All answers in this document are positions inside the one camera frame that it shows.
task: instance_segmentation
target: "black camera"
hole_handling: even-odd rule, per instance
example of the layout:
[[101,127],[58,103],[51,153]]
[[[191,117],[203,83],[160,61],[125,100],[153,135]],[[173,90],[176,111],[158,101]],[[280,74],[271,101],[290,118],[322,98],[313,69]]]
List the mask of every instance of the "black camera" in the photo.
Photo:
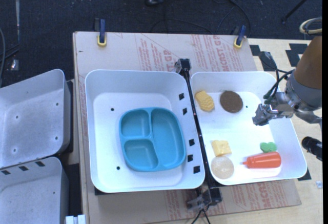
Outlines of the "black camera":
[[305,137],[302,140],[302,146],[311,154],[315,155],[317,159],[322,161],[322,142],[312,137]]

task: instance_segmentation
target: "white tray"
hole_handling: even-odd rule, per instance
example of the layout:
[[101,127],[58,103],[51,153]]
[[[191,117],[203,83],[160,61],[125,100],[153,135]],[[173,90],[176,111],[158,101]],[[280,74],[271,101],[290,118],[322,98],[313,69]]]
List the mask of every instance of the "white tray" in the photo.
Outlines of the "white tray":
[[[263,96],[276,82],[266,72],[199,72],[191,77],[194,94],[205,90],[212,96],[215,109],[205,112],[195,101],[206,155],[211,164],[215,157],[211,141],[227,140],[232,154],[227,155],[235,167],[233,176],[227,179],[213,177],[223,185],[281,180],[302,177],[307,171],[306,161],[290,119],[273,119],[265,126],[253,124],[252,117]],[[235,91],[243,100],[238,113],[225,111],[219,101],[226,90]],[[248,156],[262,153],[261,142],[274,142],[282,164],[274,169],[248,169],[242,164]]]
[[0,170],[0,223],[59,224],[68,215],[68,179],[55,157]]
[[0,89],[0,168],[60,153],[70,142],[71,97],[55,69]]
[[[91,179],[97,189],[106,193],[192,189],[203,183],[202,154],[182,76],[174,72],[94,70],[87,75],[85,86]],[[119,119],[127,111],[146,107],[166,108],[177,116],[191,161],[186,158],[177,168],[157,172],[138,172],[126,165]]]

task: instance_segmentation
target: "blue divided plate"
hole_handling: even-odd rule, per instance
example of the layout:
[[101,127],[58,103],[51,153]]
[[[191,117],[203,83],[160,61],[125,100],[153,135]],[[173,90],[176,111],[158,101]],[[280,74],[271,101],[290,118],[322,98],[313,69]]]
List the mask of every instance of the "blue divided plate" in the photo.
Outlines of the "blue divided plate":
[[168,109],[140,108],[126,112],[119,121],[119,137],[125,161],[136,171],[172,169],[186,158],[180,123]]

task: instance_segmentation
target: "yellow cheese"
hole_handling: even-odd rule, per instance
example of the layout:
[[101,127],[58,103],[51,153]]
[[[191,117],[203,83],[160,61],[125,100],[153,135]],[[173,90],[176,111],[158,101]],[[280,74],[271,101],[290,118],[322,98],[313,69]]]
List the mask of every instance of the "yellow cheese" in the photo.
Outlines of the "yellow cheese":
[[214,101],[204,90],[195,94],[195,98],[201,110],[211,111],[214,108]]
[[229,143],[226,140],[214,140],[212,142],[212,148],[214,150],[215,156],[231,154]]

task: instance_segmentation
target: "table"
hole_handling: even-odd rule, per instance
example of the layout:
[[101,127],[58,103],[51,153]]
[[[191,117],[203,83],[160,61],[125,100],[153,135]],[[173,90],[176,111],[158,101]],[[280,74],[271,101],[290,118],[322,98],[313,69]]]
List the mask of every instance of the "table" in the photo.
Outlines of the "table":
[[[100,48],[95,32],[76,32],[73,34],[75,91],[77,100],[77,120],[79,139],[79,159],[82,189],[82,208],[87,222],[102,223],[191,223],[195,214],[183,214],[183,210],[161,210],[163,203],[173,198],[175,192],[140,192],[133,194],[95,195],[90,178],[88,160],[88,138],[86,136],[86,111],[84,105],[84,78],[94,69],[158,70],[170,71],[178,58],[190,58],[193,72],[197,71],[255,71],[264,70],[257,56],[259,51],[268,51],[282,70],[294,69],[289,59],[299,57],[298,48],[306,47],[310,41],[248,39],[243,41],[240,51],[232,51],[232,36],[179,35],[179,34],[133,34],[107,33],[107,46]],[[221,42],[224,58],[216,58],[213,52],[215,41]],[[297,136],[301,141],[306,136],[321,138],[319,125],[310,125],[297,117],[292,118]],[[312,179],[299,181],[286,180],[280,190],[295,189],[292,201],[271,209],[253,211],[249,208],[235,210],[237,214],[214,212],[211,223],[323,223],[322,162],[304,150]],[[183,205],[177,201],[175,206]],[[205,223],[199,219],[196,223]]]

